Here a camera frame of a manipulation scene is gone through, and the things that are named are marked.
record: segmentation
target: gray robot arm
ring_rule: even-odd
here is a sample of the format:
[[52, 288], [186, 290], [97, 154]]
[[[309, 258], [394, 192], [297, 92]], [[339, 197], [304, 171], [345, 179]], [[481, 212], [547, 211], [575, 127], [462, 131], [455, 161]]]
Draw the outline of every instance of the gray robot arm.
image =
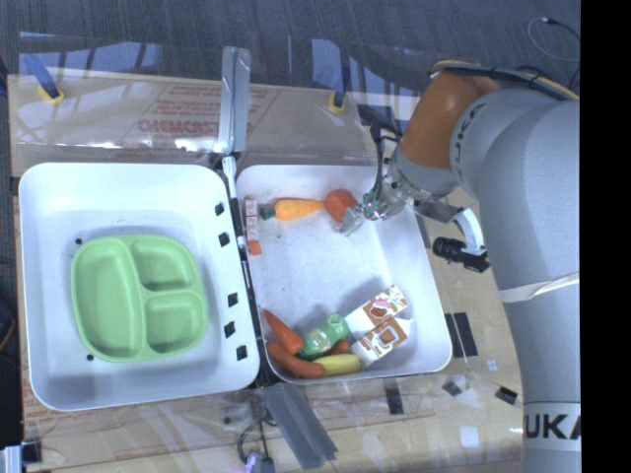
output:
[[[379, 201], [369, 193], [346, 228], [386, 219], [405, 205], [424, 217], [456, 220], [461, 209], [441, 200], [459, 185], [478, 200], [484, 241], [477, 249], [486, 249], [494, 268], [522, 374], [523, 471], [576, 473], [580, 102], [545, 80], [501, 89], [477, 67], [447, 64], [456, 68], [439, 69], [415, 108]], [[462, 231], [475, 251], [475, 222], [461, 220], [470, 223]]]

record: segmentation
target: gray carpet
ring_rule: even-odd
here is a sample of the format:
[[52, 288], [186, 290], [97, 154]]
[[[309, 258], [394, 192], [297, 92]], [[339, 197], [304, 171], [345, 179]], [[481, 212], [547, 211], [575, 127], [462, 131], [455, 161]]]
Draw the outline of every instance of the gray carpet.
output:
[[[580, 57], [581, 0], [0, 0], [0, 58], [12, 73], [19, 69], [22, 32], [170, 44], [180, 51], [236, 45], [252, 53], [253, 82], [334, 87], [339, 79], [323, 79], [314, 63], [313, 40], [323, 39], [384, 80], [353, 90], [395, 85], [422, 92], [428, 67], [447, 57], [528, 69], [580, 93], [580, 63], [568, 60]], [[174, 67], [199, 78], [214, 77], [217, 68], [191, 57], [176, 58]], [[6, 100], [0, 97], [0, 300], [16, 313]], [[14, 335], [0, 353], [6, 361], [0, 390], [11, 408], [19, 404], [11, 364], [19, 361], [17, 345]], [[0, 422], [13, 420], [11, 411]], [[18, 427], [9, 427], [0, 445], [16, 440]]]

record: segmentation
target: green bottle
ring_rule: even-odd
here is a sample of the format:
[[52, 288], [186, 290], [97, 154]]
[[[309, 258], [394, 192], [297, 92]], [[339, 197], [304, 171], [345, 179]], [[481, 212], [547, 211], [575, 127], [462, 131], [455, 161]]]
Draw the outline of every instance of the green bottle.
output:
[[344, 317], [339, 313], [334, 313], [303, 337], [305, 347], [298, 356], [309, 361], [319, 358], [332, 349], [335, 342], [345, 338], [349, 332]]

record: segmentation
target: green plate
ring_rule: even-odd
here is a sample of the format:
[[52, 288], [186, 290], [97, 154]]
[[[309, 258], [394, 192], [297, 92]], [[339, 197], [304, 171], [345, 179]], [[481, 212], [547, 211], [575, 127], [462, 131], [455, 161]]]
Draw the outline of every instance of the green plate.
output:
[[204, 335], [208, 314], [190, 251], [167, 236], [105, 236], [77, 251], [72, 304], [88, 350], [107, 361], [158, 359]]

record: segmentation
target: metal bracket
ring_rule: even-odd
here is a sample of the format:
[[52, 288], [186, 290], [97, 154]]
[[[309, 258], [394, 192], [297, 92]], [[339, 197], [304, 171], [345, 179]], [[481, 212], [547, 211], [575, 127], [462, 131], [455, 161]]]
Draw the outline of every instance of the metal bracket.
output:
[[335, 443], [296, 385], [277, 383], [262, 391], [265, 406], [304, 470], [335, 459]]
[[22, 473], [22, 447], [7, 446], [0, 450], [0, 473]]
[[215, 152], [226, 156], [245, 149], [250, 67], [251, 55], [247, 49], [224, 47], [219, 142]]
[[471, 208], [460, 210], [454, 217], [454, 222], [462, 231], [466, 241], [466, 246], [462, 249], [462, 252], [473, 254], [474, 256], [484, 254], [486, 247], [484, 246], [482, 228]]

